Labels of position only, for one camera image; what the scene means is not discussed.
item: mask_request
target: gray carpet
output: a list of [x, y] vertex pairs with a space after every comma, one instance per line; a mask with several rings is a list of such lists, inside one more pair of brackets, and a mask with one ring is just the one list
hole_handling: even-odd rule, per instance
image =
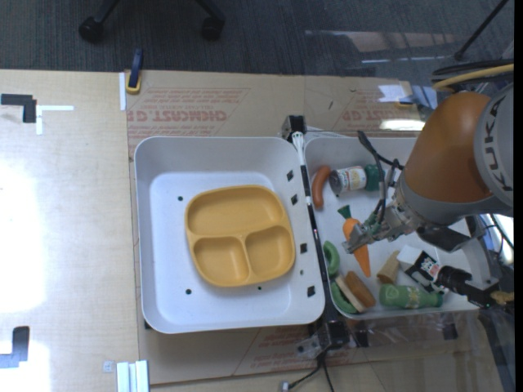
[[[201, 38], [193, 0], [121, 0], [104, 40], [78, 27], [103, 0], [0, 0], [0, 68], [121, 71], [136, 47], [144, 69], [393, 77], [427, 85], [501, 0], [213, 0], [226, 14]], [[514, 0], [463, 62], [498, 59], [514, 39]]]

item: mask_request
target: toy sausage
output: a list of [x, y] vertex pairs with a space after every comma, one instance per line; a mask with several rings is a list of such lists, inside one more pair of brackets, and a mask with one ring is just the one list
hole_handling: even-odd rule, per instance
[[330, 167], [321, 166], [316, 172], [314, 180], [312, 181], [312, 202], [316, 208], [320, 208], [324, 205], [324, 184], [329, 178]]

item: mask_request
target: table surface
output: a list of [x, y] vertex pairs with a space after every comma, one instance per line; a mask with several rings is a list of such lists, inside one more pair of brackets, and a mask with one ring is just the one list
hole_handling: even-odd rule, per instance
[[[159, 76], [164, 74], [174, 82], [179, 75]], [[216, 79], [210, 74], [204, 81]], [[249, 79], [235, 77], [240, 82]], [[222, 86], [232, 80], [230, 74], [224, 80]], [[282, 115], [304, 109], [306, 86], [328, 87], [330, 78], [274, 80], [264, 86], [278, 97], [267, 116], [249, 128], [252, 133], [278, 129], [281, 122], [275, 121]], [[0, 92], [33, 95], [42, 106], [73, 106], [70, 111], [44, 110], [42, 135], [37, 135], [35, 124], [20, 121], [20, 108], [0, 106], [0, 354], [11, 352], [14, 327], [30, 328], [28, 361], [0, 369], [0, 390], [115, 390], [114, 363], [135, 362], [143, 355], [127, 140], [133, 99], [127, 98], [126, 114], [120, 107], [117, 73], [3, 70]], [[260, 97], [264, 100], [263, 91]], [[235, 135], [227, 126], [224, 133]], [[416, 344], [422, 351], [416, 359], [398, 360], [390, 351], [372, 357], [377, 351], [357, 349], [364, 359], [330, 367], [330, 379], [335, 390], [501, 391], [485, 333], [474, 321], [467, 322], [474, 329], [447, 351], [435, 346], [431, 352]], [[173, 353], [183, 359], [188, 350]], [[152, 389], [277, 390], [281, 381], [294, 381], [307, 372], [186, 381]], [[328, 384], [320, 373], [298, 389], [327, 390]]]

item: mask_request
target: chair caster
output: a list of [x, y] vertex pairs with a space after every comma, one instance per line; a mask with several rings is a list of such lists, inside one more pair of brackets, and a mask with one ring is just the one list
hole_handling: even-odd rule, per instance
[[216, 17], [208, 17], [202, 23], [202, 36], [208, 41], [216, 41], [220, 38], [221, 30], [224, 25], [223, 20]]
[[99, 42], [104, 34], [104, 25], [96, 22], [94, 17], [88, 17], [78, 28], [80, 36], [88, 42]]

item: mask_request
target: can label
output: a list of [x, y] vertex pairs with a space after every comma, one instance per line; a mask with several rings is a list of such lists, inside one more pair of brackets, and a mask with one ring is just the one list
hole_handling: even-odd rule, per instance
[[336, 170], [336, 172], [340, 181], [341, 192], [364, 189], [367, 185], [367, 175], [361, 166], [342, 168]]

